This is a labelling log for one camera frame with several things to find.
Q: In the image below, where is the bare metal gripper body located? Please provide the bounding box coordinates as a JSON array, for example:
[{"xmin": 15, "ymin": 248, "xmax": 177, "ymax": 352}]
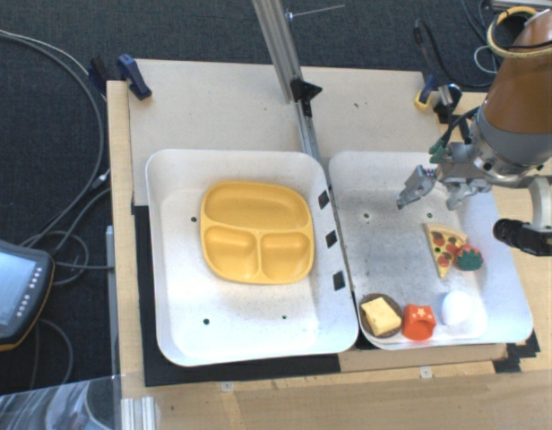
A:
[{"xmin": 436, "ymin": 142, "xmax": 552, "ymax": 194}]

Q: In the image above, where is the toy pizza slice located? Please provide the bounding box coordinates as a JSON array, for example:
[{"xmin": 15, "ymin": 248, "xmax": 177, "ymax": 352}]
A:
[{"xmin": 421, "ymin": 222, "xmax": 470, "ymax": 280}]

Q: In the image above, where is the green and red toy strawberry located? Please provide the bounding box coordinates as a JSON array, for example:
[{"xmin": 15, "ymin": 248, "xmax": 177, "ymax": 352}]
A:
[{"xmin": 455, "ymin": 244, "xmax": 485, "ymax": 272}]

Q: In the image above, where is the white plastic tray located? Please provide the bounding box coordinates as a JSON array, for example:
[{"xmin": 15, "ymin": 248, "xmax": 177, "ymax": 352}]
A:
[
  {"xmin": 144, "ymin": 148, "xmax": 360, "ymax": 368},
  {"xmin": 327, "ymin": 150, "xmax": 535, "ymax": 352}
]

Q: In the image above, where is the white toy egg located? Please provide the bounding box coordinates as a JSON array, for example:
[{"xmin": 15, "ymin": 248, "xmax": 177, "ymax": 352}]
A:
[{"xmin": 440, "ymin": 289, "xmax": 476, "ymax": 327}]

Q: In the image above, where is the orange cup with yellow star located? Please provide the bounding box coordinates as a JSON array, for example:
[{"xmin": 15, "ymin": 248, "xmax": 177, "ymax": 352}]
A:
[{"xmin": 401, "ymin": 303, "xmax": 438, "ymax": 342}]

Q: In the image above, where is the yellow toy cheese wedge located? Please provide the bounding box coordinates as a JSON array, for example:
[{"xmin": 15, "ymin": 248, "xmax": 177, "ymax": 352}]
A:
[{"xmin": 360, "ymin": 297, "xmax": 403, "ymax": 337}]

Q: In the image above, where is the yellow divided plate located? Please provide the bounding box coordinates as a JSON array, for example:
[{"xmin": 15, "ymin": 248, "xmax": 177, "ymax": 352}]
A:
[{"xmin": 199, "ymin": 180, "xmax": 316, "ymax": 286}]

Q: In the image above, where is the pale flat board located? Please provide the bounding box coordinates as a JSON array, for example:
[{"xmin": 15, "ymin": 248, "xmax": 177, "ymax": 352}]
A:
[{"xmin": 126, "ymin": 58, "xmax": 444, "ymax": 208}]

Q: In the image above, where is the black cylinder on white bracket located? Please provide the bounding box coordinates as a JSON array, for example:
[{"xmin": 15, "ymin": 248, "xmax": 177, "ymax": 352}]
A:
[{"xmin": 492, "ymin": 175, "xmax": 552, "ymax": 257}]

